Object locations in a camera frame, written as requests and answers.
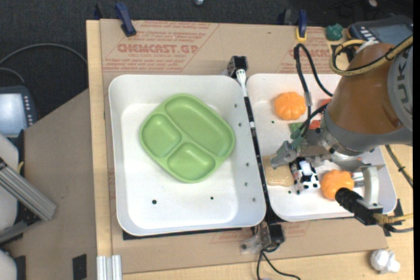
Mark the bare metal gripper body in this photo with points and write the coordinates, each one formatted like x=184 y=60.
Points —
x=349 y=160

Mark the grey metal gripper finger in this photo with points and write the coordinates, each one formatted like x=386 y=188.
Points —
x=279 y=162
x=286 y=149

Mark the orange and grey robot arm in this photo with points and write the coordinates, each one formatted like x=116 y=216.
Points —
x=357 y=98

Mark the pale beige flat toy slice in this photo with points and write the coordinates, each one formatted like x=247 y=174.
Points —
x=277 y=175

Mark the green flat toy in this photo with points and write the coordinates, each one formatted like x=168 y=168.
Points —
x=295 y=127

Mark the orange toy pumpkin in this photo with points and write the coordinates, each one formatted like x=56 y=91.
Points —
x=290 y=105
x=334 y=182

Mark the black and white cow carton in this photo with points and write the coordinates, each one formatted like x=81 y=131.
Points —
x=306 y=180

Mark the orange red toy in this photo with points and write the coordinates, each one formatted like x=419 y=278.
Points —
x=324 y=103
x=315 y=124

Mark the thin black and white rod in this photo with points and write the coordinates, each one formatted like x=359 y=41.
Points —
x=253 y=128

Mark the white plastic tray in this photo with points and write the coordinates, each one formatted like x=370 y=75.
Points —
x=315 y=206
x=183 y=206

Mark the green divided plate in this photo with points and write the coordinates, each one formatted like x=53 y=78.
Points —
x=187 y=137

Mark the white crumpled lump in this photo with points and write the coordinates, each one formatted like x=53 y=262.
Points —
x=384 y=261

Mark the dark green toy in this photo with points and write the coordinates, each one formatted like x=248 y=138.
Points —
x=334 y=32

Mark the brown cardboard board, red print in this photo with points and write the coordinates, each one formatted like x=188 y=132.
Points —
x=197 y=52

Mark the black cylinder on white bracket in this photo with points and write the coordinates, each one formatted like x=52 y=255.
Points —
x=362 y=208

